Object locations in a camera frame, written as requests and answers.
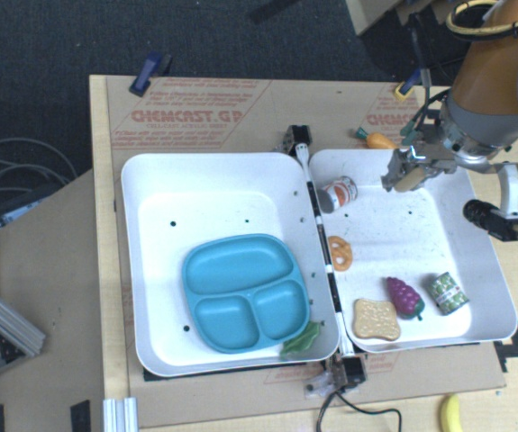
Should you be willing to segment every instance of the soup can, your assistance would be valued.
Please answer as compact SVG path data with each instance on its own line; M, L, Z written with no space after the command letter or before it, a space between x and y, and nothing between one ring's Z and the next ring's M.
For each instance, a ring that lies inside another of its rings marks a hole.
M468 297L449 272L439 275L428 286L429 294L445 315L456 311L468 302Z
M329 213L357 198L357 186L348 176L341 176L317 191L323 212Z

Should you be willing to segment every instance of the white metal plate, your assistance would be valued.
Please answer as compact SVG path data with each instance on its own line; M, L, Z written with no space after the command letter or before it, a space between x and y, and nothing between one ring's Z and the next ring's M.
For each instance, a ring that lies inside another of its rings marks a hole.
M323 360L339 332L314 214L299 164L279 153L142 154L125 164L123 199L129 239L137 354L161 376ZM223 354L196 334L181 267L188 252L234 235L277 237L293 252L324 322L308 351L281 358L281 345Z
M388 193L380 177L391 155L392 150L323 150L310 162L317 186L349 176L359 190L354 202L323 215L327 236L346 239L353 250L352 266L335 273L349 337L368 352L509 338L517 315L493 244L462 214L464 204L476 198L467 171L440 175L415 191ZM440 312L425 288L445 272L470 299L450 315ZM388 276L400 278L422 296L423 320L399 318L401 337L393 342L356 337L354 302L387 301Z

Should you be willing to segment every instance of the blue plastic plate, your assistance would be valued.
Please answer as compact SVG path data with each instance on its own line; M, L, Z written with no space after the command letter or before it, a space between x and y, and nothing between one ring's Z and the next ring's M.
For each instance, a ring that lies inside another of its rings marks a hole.
M198 333L227 354L294 338L309 320L296 260L270 235L221 238L196 247L183 264L183 286Z

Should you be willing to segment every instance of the blue clamp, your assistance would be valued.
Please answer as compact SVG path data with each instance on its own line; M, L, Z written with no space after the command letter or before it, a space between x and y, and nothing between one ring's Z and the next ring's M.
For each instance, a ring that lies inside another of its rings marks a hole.
M411 92L413 91L413 86L418 85L421 83L421 70L417 68L409 78L407 78L404 82L401 82L398 84L395 88L395 91L393 92L393 95L395 98L402 102L407 97L411 95Z
M171 60L172 57L170 55L165 56L165 72L168 70ZM129 91L134 95L143 97L150 86L149 79L158 70L161 62L162 55L160 53L157 51L152 51L149 53L149 56L147 56L146 60L144 61L144 65L142 66L142 71L134 79L134 82L132 82Z

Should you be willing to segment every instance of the yellow banana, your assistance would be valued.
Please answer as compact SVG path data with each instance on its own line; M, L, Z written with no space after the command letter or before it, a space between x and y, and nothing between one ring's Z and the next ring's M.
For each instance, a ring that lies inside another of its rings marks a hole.
M459 396L452 393L443 400L441 405L442 432L463 432L459 413Z

